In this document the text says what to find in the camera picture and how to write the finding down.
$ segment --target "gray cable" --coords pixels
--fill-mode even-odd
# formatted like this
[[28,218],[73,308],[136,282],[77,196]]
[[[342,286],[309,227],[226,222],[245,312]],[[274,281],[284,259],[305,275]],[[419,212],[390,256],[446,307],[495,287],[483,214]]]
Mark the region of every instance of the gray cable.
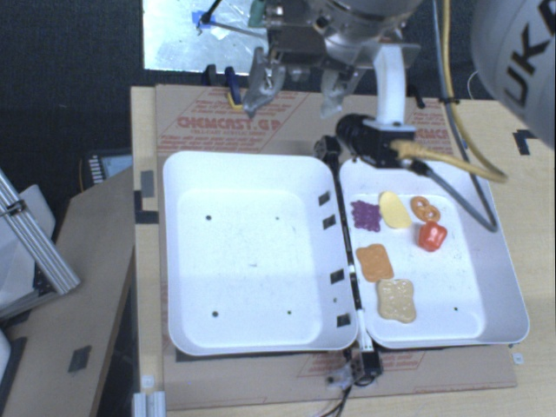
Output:
[[[436,3],[436,0],[433,0],[433,16],[434,16],[434,42],[436,45],[436,59],[438,63],[438,73],[440,79],[440,92],[444,100],[447,100],[448,93],[447,93],[447,85],[446,85],[446,76],[444,75],[444,68],[442,66],[442,52],[441,52],[441,45],[440,45],[440,27],[439,27],[440,20],[439,20],[438,5]],[[463,142],[461,141],[460,132],[458,131],[458,127],[455,124],[455,120],[453,119],[452,104],[445,103],[445,105],[446,105],[446,114],[448,118],[448,123],[450,125],[450,129],[452,130],[453,138],[455,139],[455,142],[458,144],[458,149],[460,150],[462,158],[465,161],[469,162],[469,157],[467,156],[467,152],[465,151],[465,147],[463,145]],[[450,187],[451,190],[447,190],[447,188],[444,185],[436,181],[433,177],[432,179],[435,182],[437,182],[443,189],[448,191],[448,193],[450,193],[450,195],[452,195],[454,199],[458,201],[461,207],[463,207],[467,211],[467,213],[469,213],[469,215],[471,215],[480,225],[482,225],[483,227],[485,227],[487,230],[491,232],[495,232],[498,230],[498,223],[496,222],[496,217],[490,207],[490,204],[488,203],[488,200],[486,199],[487,197],[485,196],[482,187],[479,185],[477,176],[471,173],[469,174],[469,176],[471,177],[471,181],[473,182],[477,195],[480,198],[480,202],[482,203],[486,211],[486,215],[488,216],[488,221],[475,208],[473,208],[471,204],[469,204],[469,202],[467,202],[463,197],[461,197],[461,195],[457,191],[455,191],[454,188],[448,185],[448,187]],[[462,204],[458,200],[458,198],[454,196],[454,193],[457,194],[457,196],[461,200],[463,200],[465,204]]]

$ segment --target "white tray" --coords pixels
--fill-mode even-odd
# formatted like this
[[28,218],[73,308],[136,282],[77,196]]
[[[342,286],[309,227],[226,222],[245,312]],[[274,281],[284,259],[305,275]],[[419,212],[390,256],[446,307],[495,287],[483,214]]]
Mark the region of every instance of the white tray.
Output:
[[[484,215],[467,173],[439,162],[429,166]],[[365,280],[355,258],[366,327],[376,342],[387,348],[424,348],[514,343],[526,337],[529,320],[501,229],[487,231],[431,179],[404,169],[345,162],[341,186],[354,251],[371,244],[384,245],[394,279],[408,279],[414,285],[415,321],[385,320],[378,313],[376,283]],[[493,206],[488,184],[482,186]],[[350,203],[378,204],[384,191],[399,196],[413,225],[393,229],[381,221],[378,233],[355,228]],[[440,249],[432,253],[417,245],[424,222],[410,207],[416,195],[424,195],[439,209],[439,224],[448,230]]]
[[[334,181],[322,162],[185,151],[166,161],[163,178],[169,333],[179,349],[235,354],[353,342]],[[331,282],[331,274],[342,279]]]
[[[434,165],[473,205],[467,174]],[[371,337],[388,348],[520,341],[528,318],[501,231],[490,233],[428,178],[362,162],[341,168],[354,250],[387,248],[394,278],[414,284],[417,318],[378,314],[376,283],[355,269]],[[305,156],[184,151],[163,169],[169,275],[169,333],[193,355],[335,350],[358,323],[340,215],[329,169]],[[448,237],[429,254],[421,222],[381,232],[354,228],[350,202],[378,203],[382,191],[407,205],[426,196]],[[485,191],[492,204],[487,184]]]

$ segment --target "wooden table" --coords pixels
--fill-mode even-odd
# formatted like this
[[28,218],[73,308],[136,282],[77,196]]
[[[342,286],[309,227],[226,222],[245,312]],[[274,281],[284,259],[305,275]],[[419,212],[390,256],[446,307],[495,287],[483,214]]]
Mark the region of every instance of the wooden table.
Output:
[[[154,89],[133,89],[132,110],[134,177],[139,189],[142,172],[156,168]],[[347,401],[345,416],[544,416],[556,410],[554,153],[539,140],[529,139],[530,155],[521,155],[513,133],[525,127],[497,102],[464,101],[459,110],[480,149],[509,174],[508,183],[491,187],[531,322],[530,334],[512,348],[523,357],[523,364],[515,366],[519,385],[352,399]],[[156,193],[143,199],[142,207],[157,210]],[[136,233],[140,371],[149,373],[142,377],[142,392],[148,394],[163,390],[160,289],[153,288],[159,282],[158,229],[140,225]],[[168,416],[314,416],[325,407],[330,404],[315,401],[168,412]]]

